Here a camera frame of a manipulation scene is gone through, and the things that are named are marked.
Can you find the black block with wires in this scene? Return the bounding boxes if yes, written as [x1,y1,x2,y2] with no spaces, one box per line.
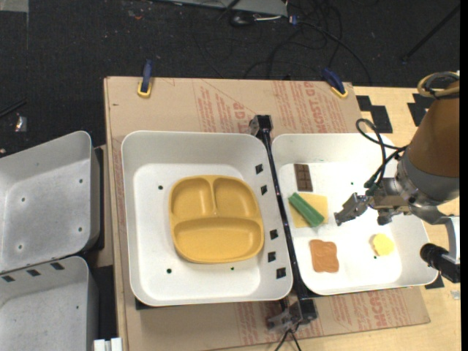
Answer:
[266,298,318,331]
[249,114,274,136]

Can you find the black computer mouse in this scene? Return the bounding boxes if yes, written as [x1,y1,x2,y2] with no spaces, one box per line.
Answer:
[229,12,257,28]

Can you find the black cylinder on white bracket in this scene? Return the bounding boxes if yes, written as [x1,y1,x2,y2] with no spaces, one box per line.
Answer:
[419,216,461,284]

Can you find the yellow cheese slice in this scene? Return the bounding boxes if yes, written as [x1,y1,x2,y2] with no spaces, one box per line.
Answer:
[290,192,329,229]

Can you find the brown chocolate bar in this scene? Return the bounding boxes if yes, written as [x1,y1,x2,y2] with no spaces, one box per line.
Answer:
[293,163,314,192]

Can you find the brown toast slice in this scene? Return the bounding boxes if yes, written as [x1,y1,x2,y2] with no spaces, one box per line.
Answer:
[309,238,340,273]

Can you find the yellow round biscuit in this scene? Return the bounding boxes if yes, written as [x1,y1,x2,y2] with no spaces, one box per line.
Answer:
[369,233,396,257]

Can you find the white plastic tray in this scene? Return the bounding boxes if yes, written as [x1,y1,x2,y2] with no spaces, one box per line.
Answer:
[0,255,100,351]
[271,132,439,296]
[120,129,295,307]
[0,129,102,274]

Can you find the thin black rod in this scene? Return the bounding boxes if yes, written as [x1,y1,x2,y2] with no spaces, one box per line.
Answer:
[260,129,305,303]

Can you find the brown cardboard board red print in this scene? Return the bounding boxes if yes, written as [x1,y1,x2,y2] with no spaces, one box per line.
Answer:
[103,75,431,351]

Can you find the yellow divided plate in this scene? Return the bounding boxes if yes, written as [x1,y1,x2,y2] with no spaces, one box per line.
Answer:
[168,175,265,265]

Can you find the green stick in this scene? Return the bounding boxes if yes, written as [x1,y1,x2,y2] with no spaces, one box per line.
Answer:
[287,192,325,228]

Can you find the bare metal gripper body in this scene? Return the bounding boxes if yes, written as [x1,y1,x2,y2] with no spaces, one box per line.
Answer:
[366,177,417,216]

